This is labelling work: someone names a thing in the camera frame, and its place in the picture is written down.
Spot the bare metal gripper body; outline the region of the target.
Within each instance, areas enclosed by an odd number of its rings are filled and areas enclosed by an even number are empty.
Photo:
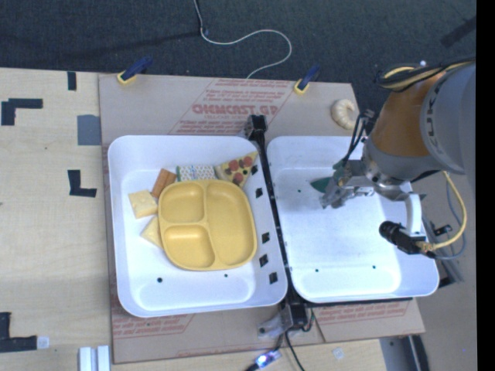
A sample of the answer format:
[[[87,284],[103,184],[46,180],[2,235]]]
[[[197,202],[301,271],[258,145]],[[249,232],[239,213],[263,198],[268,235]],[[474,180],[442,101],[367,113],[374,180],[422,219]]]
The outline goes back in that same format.
[[[384,174],[373,161],[338,161],[333,166],[331,200],[347,201],[377,193],[391,201],[405,201],[409,194],[401,187],[405,180]]]

